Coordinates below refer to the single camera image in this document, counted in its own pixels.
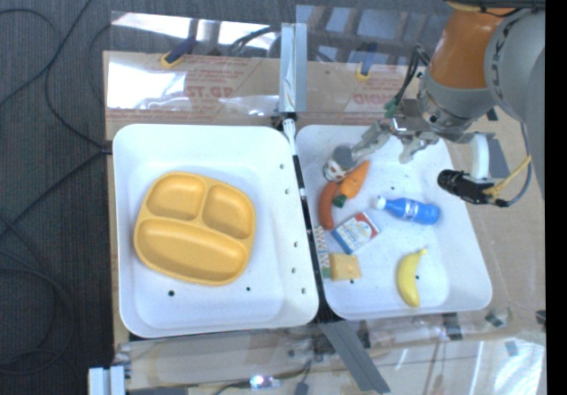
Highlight blue and white carton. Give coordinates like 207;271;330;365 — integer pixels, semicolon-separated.
330;211;382;256

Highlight brown cardboard board, red print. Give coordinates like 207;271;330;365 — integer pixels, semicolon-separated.
102;50;547;391

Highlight yellow banana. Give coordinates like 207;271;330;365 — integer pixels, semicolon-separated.
395;247;429;309

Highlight blue bottle with white cap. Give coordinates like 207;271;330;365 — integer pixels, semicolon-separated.
370;195;441;227

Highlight orange sausage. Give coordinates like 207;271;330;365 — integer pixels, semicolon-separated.
317;180;342;231

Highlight orange carrot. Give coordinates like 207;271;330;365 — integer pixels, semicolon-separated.
331;159;371;209

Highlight yellow divided plate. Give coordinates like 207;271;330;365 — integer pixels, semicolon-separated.
132;170;258;288

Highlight black cylinder on white bracket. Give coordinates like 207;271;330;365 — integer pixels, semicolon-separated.
437;131;496;205

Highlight white patterned packet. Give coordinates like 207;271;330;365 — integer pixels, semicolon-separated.
313;225;332;280

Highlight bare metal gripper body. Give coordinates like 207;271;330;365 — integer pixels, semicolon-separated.
388;98;474;144

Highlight white plastic tray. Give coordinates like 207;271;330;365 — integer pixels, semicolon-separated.
294;124;493;321
112;122;321;339

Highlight small white and red can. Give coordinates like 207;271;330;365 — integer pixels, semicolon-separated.
322;144;356;183

